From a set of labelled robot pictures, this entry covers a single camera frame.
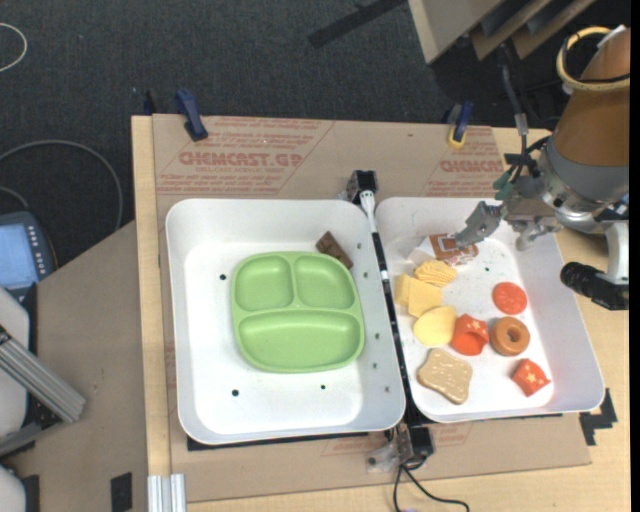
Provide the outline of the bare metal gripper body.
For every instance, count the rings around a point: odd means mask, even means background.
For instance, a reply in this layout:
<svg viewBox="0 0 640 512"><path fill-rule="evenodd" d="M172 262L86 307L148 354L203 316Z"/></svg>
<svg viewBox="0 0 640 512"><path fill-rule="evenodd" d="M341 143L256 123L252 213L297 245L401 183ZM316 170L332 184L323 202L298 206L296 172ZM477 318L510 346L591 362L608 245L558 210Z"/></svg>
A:
<svg viewBox="0 0 640 512"><path fill-rule="evenodd" d="M586 234L603 234L614 223L626 223L626 206L579 194L559 181L520 177L502 205L503 218L516 221L556 219L562 228Z"/></svg>

